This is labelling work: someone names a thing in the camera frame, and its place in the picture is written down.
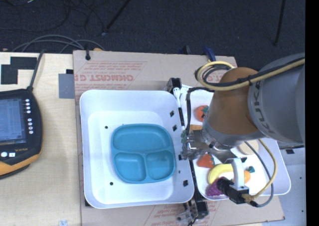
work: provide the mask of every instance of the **cardboard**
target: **cardboard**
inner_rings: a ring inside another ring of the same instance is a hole
[[[206,56],[111,51],[90,51],[89,60],[86,56],[86,52],[82,50],[73,52],[82,225],[179,225],[175,216],[184,210],[182,204],[104,210],[86,206],[83,191],[79,98],[89,89],[165,90],[168,80],[172,77],[181,78],[184,85],[200,86],[193,73],[207,63]],[[216,59],[236,66],[234,57],[217,56]],[[217,73],[212,74],[213,81],[219,81],[220,77]],[[267,199],[268,197],[259,197],[256,201],[263,203]],[[207,201],[207,204],[209,215],[197,221],[195,225],[230,226],[284,219],[277,196],[274,196],[263,208],[254,208],[247,204],[237,205],[230,200]]]

